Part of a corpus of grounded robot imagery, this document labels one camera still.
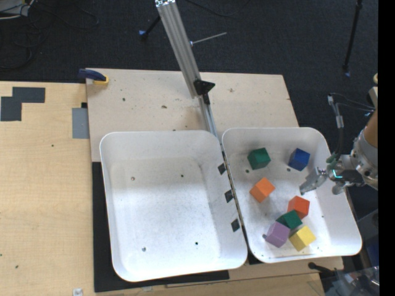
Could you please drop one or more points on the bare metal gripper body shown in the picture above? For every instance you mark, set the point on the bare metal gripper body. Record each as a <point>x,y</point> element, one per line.
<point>364,168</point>

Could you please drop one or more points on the white plastic tray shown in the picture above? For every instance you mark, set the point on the white plastic tray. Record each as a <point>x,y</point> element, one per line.
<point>166,208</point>
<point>336,227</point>

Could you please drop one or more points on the purple cube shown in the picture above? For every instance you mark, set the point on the purple cube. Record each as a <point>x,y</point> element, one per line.
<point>277,235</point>

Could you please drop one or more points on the blue cube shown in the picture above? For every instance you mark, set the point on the blue cube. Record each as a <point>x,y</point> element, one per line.
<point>299,159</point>

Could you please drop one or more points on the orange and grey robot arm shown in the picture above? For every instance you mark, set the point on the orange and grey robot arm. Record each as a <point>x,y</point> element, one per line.
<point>371,131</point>

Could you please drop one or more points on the yellow cube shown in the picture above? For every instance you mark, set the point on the yellow cube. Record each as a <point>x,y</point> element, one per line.
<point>302,238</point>

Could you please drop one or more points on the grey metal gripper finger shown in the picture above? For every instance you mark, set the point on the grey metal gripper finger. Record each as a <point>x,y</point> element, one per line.
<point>315,184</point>
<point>312,177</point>

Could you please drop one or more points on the pale wood board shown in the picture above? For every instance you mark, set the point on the pale wood board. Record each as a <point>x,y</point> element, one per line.
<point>148,103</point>

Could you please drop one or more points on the green cube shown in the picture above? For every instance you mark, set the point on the green cube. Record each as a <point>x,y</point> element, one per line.
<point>290,219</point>
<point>258,159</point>

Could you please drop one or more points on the orange cube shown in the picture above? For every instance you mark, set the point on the orange cube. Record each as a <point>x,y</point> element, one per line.
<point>262,190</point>

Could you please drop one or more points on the red cube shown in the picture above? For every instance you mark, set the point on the red cube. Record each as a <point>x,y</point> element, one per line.
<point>299,206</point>

